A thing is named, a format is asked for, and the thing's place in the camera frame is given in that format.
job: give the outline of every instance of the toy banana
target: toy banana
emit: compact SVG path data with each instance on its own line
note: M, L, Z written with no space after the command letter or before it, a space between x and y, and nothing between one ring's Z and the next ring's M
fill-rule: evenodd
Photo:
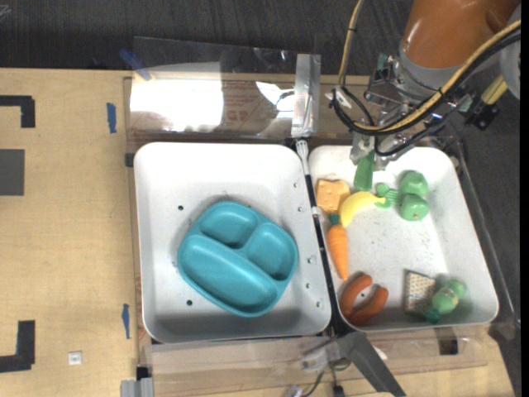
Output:
M359 191L358 193L354 193L346 198L344 203L340 206L340 222L344 227L347 227L360 208L369 204L385 202L385 197L377 197L369 191Z

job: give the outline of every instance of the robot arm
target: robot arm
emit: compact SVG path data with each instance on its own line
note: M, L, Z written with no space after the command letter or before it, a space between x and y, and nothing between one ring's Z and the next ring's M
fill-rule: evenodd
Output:
M379 59L365 94L380 106L378 116L349 122L340 100L343 93L354 97L344 87L344 67L362 3L351 19L341 86L333 98L336 113L357 135L354 162L370 147L379 159L398 157L453 112L466 111L475 121L476 110L495 103L507 89L519 97L521 0L414 0L397 54ZM465 89L472 74L498 63L502 75L483 94Z

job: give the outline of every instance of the toy carrot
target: toy carrot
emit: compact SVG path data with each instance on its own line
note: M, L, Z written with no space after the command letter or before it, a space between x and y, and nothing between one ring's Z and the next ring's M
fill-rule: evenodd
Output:
M347 246L347 231L340 224L340 217L336 214L329 215L331 221L331 228L327 233L327 240L329 242L329 250L334 261L338 274L343 280L347 280L349 276L349 254Z

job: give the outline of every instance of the teal divided plate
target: teal divided plate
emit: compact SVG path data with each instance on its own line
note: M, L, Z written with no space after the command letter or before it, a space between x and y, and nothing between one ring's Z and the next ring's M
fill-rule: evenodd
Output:
M294 239L237 202L208 208L182 240L182 278L217 306L244 318L271 310L298 265Z

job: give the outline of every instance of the black cable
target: black cable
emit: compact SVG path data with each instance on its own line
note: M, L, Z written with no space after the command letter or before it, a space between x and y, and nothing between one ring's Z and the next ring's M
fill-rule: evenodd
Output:
M516 41L519 41L521 40L521 34L516 34L516 35L510 35L508 36L507 38L503 39L502 41L500 41L499 43L496 43L494 45L492 45L489 49L487 49L482 55L480 55L472 64L470 64L469 68L465 71L464 74L462 74L455 82L454 84L452 84L452 86L450 86L450 88L445 92L445 95L444 95L444 98L441 98L439 101L437 101L436 103L434 103L431 108L429 108L429 110L427 112L424 112L420 117L418 117L417 119L414 119L413 121L407 123L406 125L403 125L402 127L399 127L399 128L395 128L391 131L369 131L369 130L364 130L360 127L357 127L355 124L351 124L349 125L349 129L350 131L353 131L353 132L358 132L359 134L363 134L363 135L367 135L367 136L388 136L388 135L393 135L393 134L396 134L396 133L399 133L399 132L402 132L402 131L405 131L407 129L409 129L410 127L413 127L415 125L417 125L419 122L423 121L426 117L430 116L431 112L433 112L435 109L437 109L438 107L440 107L442 104L444 104L446 102L446 100L448 99L448 97L450 96L450 94L455 90L455 89L458 89L459 86L462 85L462 83L464 81L466 81L470 75L472 75L472 73L485 61L487 60L489 57L491 57L492 55L495 55L496 53L498 53L500 50L502 50L503 48L513 44L514 42ZM339 103L338 102L334 102L333 103L333 106L335 108L335 111L336 111L336 108L339 106ZM388 124L386 126L386 128L390 128L394 125L396 125L397 123L401 122L402 119L398 119L397 121L395 122L392 122L391 124Z
M320 374L317 376L316 381L314 382L314 385L312 388L305 394L303 394L301 397L308 397L309 395L312 395L314 391L316 391L316 388L320 385L322 382L324 371L321 371Z
M343 78L339 78L341 87L345 87L346 86L347 70L349 69L350 49L352 47L353 40L355 38L355 34L358 32L358 30L356 29L356 25L357 25L358 20L360 18L360 13L362 12L362 8L365 5L365 1L366 0L359 0L358 7L355 8L356 18L354 20L351 19L353 24L352 25L350 24L350 27L347 28L346 44L347 44L348 36L350 37L350 40L349 40L349 45L344 48L345 60L342 61L343 63L342 63L342 66L340 68L340 75L343 74Z
M369 110L367 110L367 107L360 101L359 98L357 98L351 91L349 91L346 87L342 87L341 89L344 90L344 93L347 94L347 96L353 100L353 102L356 103L356 106L360 108L360 110L364 113L365 117L367 117L367 120L370 125L374 125L374 120L371 117L371 113L369 113Z
M422 139L423 137L425 137L426 135L428 135L429 133L429 130L425 129L421 132L418 132L417 134L415 134L414 136L411 136L410 138L408 138L403 144L401 144L399 147L391 150L391 151L380 151L379 150L379 145L378 143L375 143L375 146L374 146L374 152L381 156L381 157L389 157L389 156L392 156L392 155L395 155L396 153L399 153L400 151L406 149L406 147L409 147L411 144L413 144L414 142L417 142L419 141L420 139Z
M346 371L349 368L349 366L351 365L351 363L352 362L349 359L343 358L343 359L335 361L331 365L331 369L333 371L336 371L336 372Z
M403 89L400 89L399 87L397 87L397 85L395 85L394 83L392 83L388 78L386 78L386 76L384 75L383 71L382 70L379 70L377 69L377 72L379 73L380 75L380 78L382 78L382 80L387 84L389 85L390 87L393 87L395 88L395 90L397 91L397 93L399 94L402 94L403 96L406 96L406 97L409 97L409 98L413 98L414 100L423 100L424 97L422 96L417 96L416 94L413 94L413 93L409 93L408 91L406 90L403 90Z
M332 100L331 104L329 105L331 108L334 108L335 114L338 116L338 119L341 120L341 122L347 127L349 132L352 132L353 127L353 121L347 115L347 113L344 112L344 110L341 108L340 104L338 103L338 99L336 98L336 90L332 90Z

